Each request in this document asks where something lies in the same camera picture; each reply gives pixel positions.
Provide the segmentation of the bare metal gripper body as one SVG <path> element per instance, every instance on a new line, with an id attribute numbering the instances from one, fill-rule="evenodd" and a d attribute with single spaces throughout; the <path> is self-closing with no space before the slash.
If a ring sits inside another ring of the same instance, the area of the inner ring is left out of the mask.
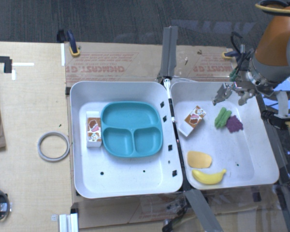
<path id="1" fill-rule="evenodd" d="M 271 82 L 256 71 L 232 71 L 232 89 L 242 97 L 250 98 L 257 93 L 270 97 L 276 82 Z"/>

